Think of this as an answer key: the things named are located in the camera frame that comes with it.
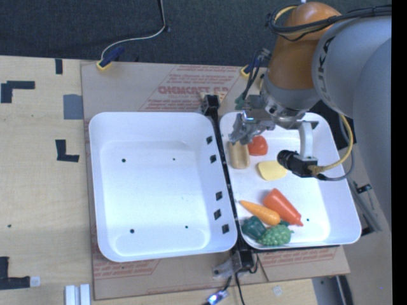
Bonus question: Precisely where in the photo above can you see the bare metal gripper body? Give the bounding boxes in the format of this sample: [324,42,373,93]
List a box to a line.
[243,94,307,130]

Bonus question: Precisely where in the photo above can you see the thin black rod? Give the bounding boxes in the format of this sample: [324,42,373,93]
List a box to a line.
[211,114,246,251]

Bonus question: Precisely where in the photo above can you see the black block with thin wires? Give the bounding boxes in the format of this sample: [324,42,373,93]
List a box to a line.
[202,94,221,118]
[237,248,256,270]

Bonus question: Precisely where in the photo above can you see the green bell pepper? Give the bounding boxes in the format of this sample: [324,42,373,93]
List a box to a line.
[241,215,266,240]

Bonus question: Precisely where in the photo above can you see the white plastic tray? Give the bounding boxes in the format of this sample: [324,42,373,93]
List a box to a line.
[88,111,238,263]
[219,111,362,250]

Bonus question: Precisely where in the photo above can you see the brown cardboard board, red print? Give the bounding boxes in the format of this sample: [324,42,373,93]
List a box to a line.
[79,61,351,301]

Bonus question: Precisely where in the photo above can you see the black cylinder on white bracket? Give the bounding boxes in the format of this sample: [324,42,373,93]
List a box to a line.
[277,121,319,179]

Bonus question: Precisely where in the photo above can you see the green grapes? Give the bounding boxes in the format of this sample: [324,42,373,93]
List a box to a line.
[257,222,294,247]

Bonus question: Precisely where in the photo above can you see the tan bread roll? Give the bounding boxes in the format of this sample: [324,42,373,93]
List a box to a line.
[228,140,251,170]

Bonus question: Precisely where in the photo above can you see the orange squeeze bottle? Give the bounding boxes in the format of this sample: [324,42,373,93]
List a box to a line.
[263,187,304,227]

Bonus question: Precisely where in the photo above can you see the yellow flat slice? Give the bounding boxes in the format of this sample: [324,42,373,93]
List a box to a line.
[257,160,289,182]

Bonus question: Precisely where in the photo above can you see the orange carrot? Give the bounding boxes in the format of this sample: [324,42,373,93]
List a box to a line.
[238,200,282,227]

